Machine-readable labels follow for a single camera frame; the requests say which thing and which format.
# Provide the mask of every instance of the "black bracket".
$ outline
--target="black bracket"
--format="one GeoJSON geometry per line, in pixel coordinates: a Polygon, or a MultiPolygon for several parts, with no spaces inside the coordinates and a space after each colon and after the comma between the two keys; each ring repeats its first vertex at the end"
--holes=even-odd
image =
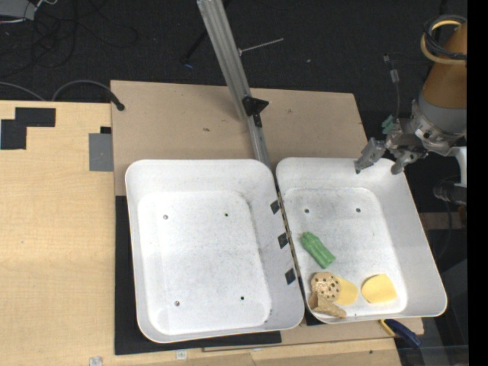
{"type": "Polygon", "coordinates": [[[266,106],[269,104],[269,101],[263,101],[261,99],[253,98],[252,96],[246,95],[242,100],[242,105],[244,106],[244,110],[246,110],[246,114],[248,117],[252,115],[254,118],[254,125],[257,127],[262,127],[260,113],[263,111],[266,106]]]}

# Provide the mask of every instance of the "yellow cable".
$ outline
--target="yellow cable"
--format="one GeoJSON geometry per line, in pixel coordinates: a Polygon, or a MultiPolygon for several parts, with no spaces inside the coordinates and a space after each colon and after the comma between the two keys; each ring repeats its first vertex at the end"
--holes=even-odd
{"type": "MultiPolygon", "coordinates": [[[[432,26],[432,29],[435,30],[436,28],[440,26],[444,26],[446,24],[456,24],[457,27],[461,26],[461,24],[458,21],[440,21],[434,26],[432,26]]],[[[466,61],[463,59],[446,59],[446,58],[440,58],[437,56],[434,56],[432,53],[430,53],[427,50],[427,46],[425,45],[425,34],[422,35],[422,38],[420,39],[420,50],[426,56],[428,59],[431,61],[434,61],[435,63],[441,63],[441,64],[447,64],[447,65],[466,65],[466,61]]]]}

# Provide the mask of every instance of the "table top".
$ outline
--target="table top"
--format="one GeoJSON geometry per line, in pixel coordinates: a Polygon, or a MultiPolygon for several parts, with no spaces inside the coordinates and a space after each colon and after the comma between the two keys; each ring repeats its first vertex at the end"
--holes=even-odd
{"type": "MultiPolygon", "coordinates": [[[[143,127],[135,118],[143,115],[142,108],[136,112],[141,102],[155,107],[160,106],[161,99],[165,100],[166,108],[160,106],[165,110],[162,113],[166,116],[165,126],[174,124],[178,119],[175,110],[185,110],[178,108],[179,103],[172,101],[175,97],[169,97],[169,92],[186,97],[190,100],[186,103],[193,108],[204,108],[207,104],[211,108],[217,104],[221,107],[217,107],[220,110],[217,114],[227,114],[227,118],[221,119],[228,119],[227,123],[235,126],[242,123],[233,119],[233,106],[228,105],[222,87],[132,82],[114,82],[112,87],[127,106],[124,118],[132,118],[137,129],[127,128],[122,133],[121,127],[127,127],[128,118],[122,119],[122,114],[120,118],[115,114],[112,117],[118,111],[109,104],[0,101],[0,120],[14,120],[15,108],[56,109],[55,127],[27,128],[26,149],[0,150],[2,364],[76,366],[87,365],[96,356],[102,358],[103,364],[113,365],[172,364],[177,359],[173,351],[114,355],[114,195],[118,194],[117,189],[124,194],[117,175],[123,172],[124,162],[146,155],[146,152],[137,155],[136,143],[125,148],[117,143],[126,143],[140,135],[138,130],[143,127]],[[229,110],[215,99],[221,99],[229,110]],[[109,126],[114,129],[115,172],[90,171],[88,136],[109,126]]],[[[253,92],[255,97],[270,98],[274,104],[281,105],[280,108],[270,105],[268,114],[262,115],[273,164],[289,154],[299,156],[301,140],[320,143],[305,150],[305,156],[324,156],[324,153],[325,156],[331,153],[355,156],[366,143],[354,97],[350,94],[267,89],[253,92]],[[308,107],[304,99],[311,99],[308,107]],[[316,121],[317,113],[327,113],[327,117],[316,121]],[[311,125],[308,129],[300,128],[303,123],[311,125]],[[283,149],[279,144],[283,140],[294,145],[283,149]],[[347,151],[341,151],[341,146],[348,148],[347,151]]],[[[151,107],[147,106],[146,117],[151,107]]],[[[214,124],[207,124],[202,118],[200,114],[200,119],[192,119],[194,125],[172,130],[173,142],[180,142],[180,146],[173,148],[173,156],[167,158],[184,158],[177,149],[183,150],[188,140],[215,140],[226,143],[226,150],[235,154],[231,157],[252,157],[245,129],[236,133],[235,129],[221,127],[225,122],[208,120],[214,124]],[[216,132],[220,138],[205,137],[216,132]],[[225,132],[234,132],[233,138],[226,137],[225,132]]],[[[187,156],[193,153],[192,146],[187,156]]],[[[421,319],[406,319],[403,323],[417,333],[423,332],[421,319]]],[[[298,326],[283,331],[282,339],[281,345],[259,352],[248,348],[187,350],[185,364],[206,364],[210,359],[211,364],[273,364],[270,363],[273,359],[279,359],[280,364],[299,364],[300,359],[313,362],[324,357],[330,364],[357,364],[364,357],[371,364],[400,364],[394,340],[377,322],[298,326]]]]}

